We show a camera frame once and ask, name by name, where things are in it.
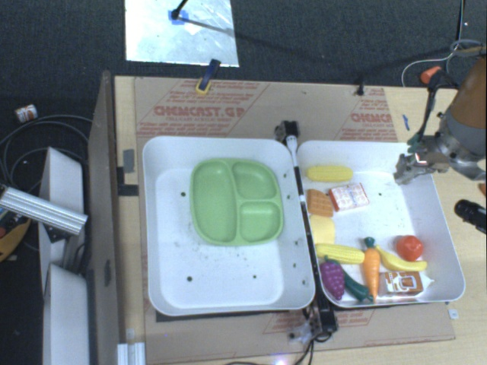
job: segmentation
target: black and yellow object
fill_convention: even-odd
[[[0,262],[6,259],[22,241],[31,221],[0,208]]]

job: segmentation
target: black floor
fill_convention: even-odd
[[[239,68],[218,78],[401,85],[419,59],[443,58],[457,37],[460,0],[231,0]],[[487,0],[466,0],[462,37],[485,42]],[[90,118],[101,72],[200,77],[203,68],[125,60],[124,0],[0,0],[0,140],[18,126],[13,110],[34,103],[41,116]],[[461,81],[472,60],[453,60]],[[406,85],[431,64],[407,71]],[[89,126],[74,123],[84,133]],[[77,136],[38,126],[12,142],[7,165],[47,145],[84,156]],[[0,145],[3,161],[5,145]],[[42,174],[42,153],[14,174],[22,189]],[[32,227],[0,263],[0,364],[42,362],[42,309],[37,234]]]

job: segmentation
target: plastic tray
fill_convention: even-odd
[[[363,239],[372,236],[383,249],[394,252],[399,235],[416,235],[424,244],[422,258],[428,261],[425,274],[434,280],[416,297],[378,297],[376,305],[453,301],[465,290],[465,280],[444,218],[431,175],[420,176],[405,186],[395,183],[393,173],[402,143],[307,141],[298,149],[301,174],[316,165],[344,165],[354,171],[348,182],[312,182],[304,176],[304,189],[327,192],[334,186],[361,183],[370,204],[335,212],[336,244],[364,249]],[[360,265],[343,265],[356,281],[364,283]],[[344,308],[370,306],[345,292],[340,301],[325,292],[333,303]]]
[[[282,200],[281,234],[267,243],[219,246],[196,232],[190,209],[193,169],[215,158],[266,165]],[[148,241],[148,294],[169,316],[301,309],[314,298],[294,167],[272,140],[156,137],[142,154]]]
[[[282,231],[279,185],[263,163],[221,158],[199,163],[191,175],[196,232],[216,245],[256,245]]]

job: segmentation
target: purple grapes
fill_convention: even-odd
[[[342,299],[345,293],[345,275],[342,267],[333,261],[326,261],[320,265],[320,272],[325,288],[335,299]]]

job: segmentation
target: yellow corn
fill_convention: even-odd
[[[350,246],[318,243],[315,245],[315,249],[318,258],[324,259],[327,257],[329,259],[334,259],[341,264],[361,264],[365,258],[364,252]]]
[[[353,177],[353,171],[349,167],[324,165],[308,168],[306,176],[312,181],[335,183],[339,181],[349,181]]]

